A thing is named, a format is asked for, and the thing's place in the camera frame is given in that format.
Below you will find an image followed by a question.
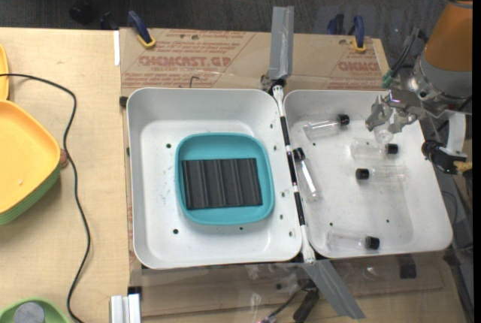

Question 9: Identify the white plastic tray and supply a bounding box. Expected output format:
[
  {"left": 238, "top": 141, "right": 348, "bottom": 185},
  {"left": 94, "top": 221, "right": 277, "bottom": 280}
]
[
  {"left": 126, "top": 87, "right": 304, "bottom": 270},
  {"left": 282, "top": 89, "right": 454, "bottom": 260}
]

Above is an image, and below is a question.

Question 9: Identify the yellow plate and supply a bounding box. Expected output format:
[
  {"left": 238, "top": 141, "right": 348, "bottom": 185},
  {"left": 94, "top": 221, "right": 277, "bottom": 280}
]
[{"left": 0, "top": 99, "right": 62, "bottom": 216}]

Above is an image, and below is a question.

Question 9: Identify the grey can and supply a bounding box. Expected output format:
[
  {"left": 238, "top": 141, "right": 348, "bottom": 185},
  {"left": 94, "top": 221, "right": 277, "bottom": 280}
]
[{"left": 14, "top": 301, "right": 47, "bottom": 323}]

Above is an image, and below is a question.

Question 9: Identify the green plate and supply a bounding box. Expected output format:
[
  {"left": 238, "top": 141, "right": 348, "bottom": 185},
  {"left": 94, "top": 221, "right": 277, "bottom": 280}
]
[
  {"left": 0, "top": 162, "right": 62, "bottom": 227},
  {"left": 0, "top": 297, "right": 72, "bottom": 323}
]

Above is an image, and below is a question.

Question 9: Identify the black hex key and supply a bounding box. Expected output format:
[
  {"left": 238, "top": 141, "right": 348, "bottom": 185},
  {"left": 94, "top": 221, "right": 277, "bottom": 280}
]
[{"left": 177, "top": 75, "right": 201, "bottom": 89}]

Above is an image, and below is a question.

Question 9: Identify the clear plastic bottle black cap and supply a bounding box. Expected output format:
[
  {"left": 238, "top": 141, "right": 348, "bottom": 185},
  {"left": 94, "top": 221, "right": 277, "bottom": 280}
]
[
  {"left": 292, "top": 147, "right": 325, "bottom": 203},
  {"left": 350, "top": 137, "right": 400, "bottom": 161},
  {"left": 302, "top": 113, "right": 351, "bottom": 141},
  {"left": 355, "top": 163, "right": 409, "bottom": 184},
  {"left": 325, "top": 228, "right": 381, "bottom": 253}
]

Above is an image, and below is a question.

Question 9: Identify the thin black and white rod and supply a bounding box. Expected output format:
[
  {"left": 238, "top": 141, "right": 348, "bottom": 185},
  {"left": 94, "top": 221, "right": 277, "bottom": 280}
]
[{"left": 271, "top": 85, "right": 316, "bottom": 264}]

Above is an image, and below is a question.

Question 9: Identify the brown cardboard board red print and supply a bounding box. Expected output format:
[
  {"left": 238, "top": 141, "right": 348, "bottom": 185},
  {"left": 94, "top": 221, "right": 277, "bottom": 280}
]
[{"left": 119, "top": 27, "right": 445, "bottom": 317}]

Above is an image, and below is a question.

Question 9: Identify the black cylinder on white bracket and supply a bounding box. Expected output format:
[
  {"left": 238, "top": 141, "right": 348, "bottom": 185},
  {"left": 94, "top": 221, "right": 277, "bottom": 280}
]
[{"left": 421, "top": 112, "right": 469, "bottom": 175}]

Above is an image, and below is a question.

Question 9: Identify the black ribbed insert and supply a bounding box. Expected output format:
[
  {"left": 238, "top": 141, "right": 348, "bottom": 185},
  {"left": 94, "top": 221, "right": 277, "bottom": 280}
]
[{"left": 181, "top": 158, "right": 264, "bottom": 211}]

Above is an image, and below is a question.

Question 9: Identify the teal plate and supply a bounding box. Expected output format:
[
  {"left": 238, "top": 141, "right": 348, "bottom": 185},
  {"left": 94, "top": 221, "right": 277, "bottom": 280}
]
[{"left": 174, "top": 132, "right": 276, "bottom": 227}]

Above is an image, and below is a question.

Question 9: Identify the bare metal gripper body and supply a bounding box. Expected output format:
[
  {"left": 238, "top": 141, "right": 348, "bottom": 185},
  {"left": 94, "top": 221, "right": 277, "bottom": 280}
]
[{"left": 384, "top": 70, "right": 452, "bottom": 120}]

